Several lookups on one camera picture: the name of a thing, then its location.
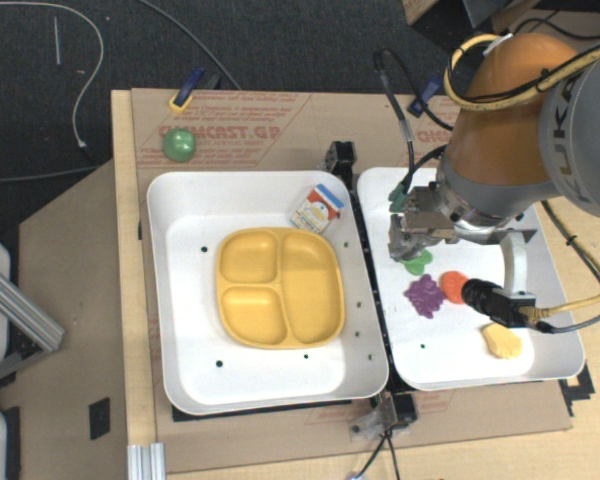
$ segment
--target wooden table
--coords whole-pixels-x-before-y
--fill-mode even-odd
[[[136,178],[132,100],[129,91],[112,93],[114,161],[118,217],[119,267],[124,350],[127,438],[130,445],[148,446],[158,440],[153,380],[149,357],[140,208]],[[600,219],[577,210],[564,200],[557,210],[600,261]],[[549,246],[568,300],[590,296],[596,285],[588,271],[564,247],[564,240],[541,214]],[[598,307],[582,310],[578,319],[593,316]],[[521,435],[398,450],[403,478],[461,479],[591,479],[600,480],[600,323],[580,333],[596,393],[574,406],[573,428],[565,432]],[[359,470],[367,453],[320,459],[245,466],[170,475],[170,478],[344,479]],[[388,452],[378,456],[366,477],[392,478]]]

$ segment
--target purple toy grapes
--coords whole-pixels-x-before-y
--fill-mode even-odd
[[[438,311],[444,301],[444,293],[429,274],[411,283],[404,296],[411,301],[419,315],[429,319],[433,318],[433,312]]]

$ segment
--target black floor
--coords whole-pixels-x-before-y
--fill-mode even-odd
[[[97,36],[64,9],[0,6],[0,178],[86,169],[110,159],[112,89],[179,87],[198,66],[207,70],[203,83],[220,73],[173,22],[137,0],[0,1],[75,8],[100,29],[105,46],[77,114],[85,155],[71,116],[98,59]],[[422,87],[442,74],[450,51],[475,28],[462,0],[440,1],[413,27],[401,0],[148,1],[196,34],[249,90],[379,93],[371,56],[382,46],[400,53]],[[600,12],[600,0],[544,0],[537,7]],[[412,92],[397,71],[394,86]],[[220,89],[232,88],[223,76]],[[0,239],[85,175],[0,182]]]

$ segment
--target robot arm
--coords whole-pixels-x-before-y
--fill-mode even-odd
[[[505,229],[511,220],[560,195],[600,217],[600,45],[588,53],[542,34],[520,34],[489,52],[465,98],[457,96],[447,73],[447,93],[462,109],[436,181],[407,193],[402,190],[410,187],[399,185],[390,197],[394,260],[414,259],[442,240],[501,244],[505,250],[510,246],[504,241],[521,233]],[[552,75],[553,86],[543,92]],[[528,241],[533,232],[521,236]],[[471,282],[465,302],[503,325],[537,323],[547,315],[531,311],[535,300],[517,289],[524,244],[507,254],[505,287]]]

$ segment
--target small box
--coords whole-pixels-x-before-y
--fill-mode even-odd
[[[319,184],[291,216],[291,222],[300,229],[322,233],[340,215],[343,207],[342,202],[327,187]]]

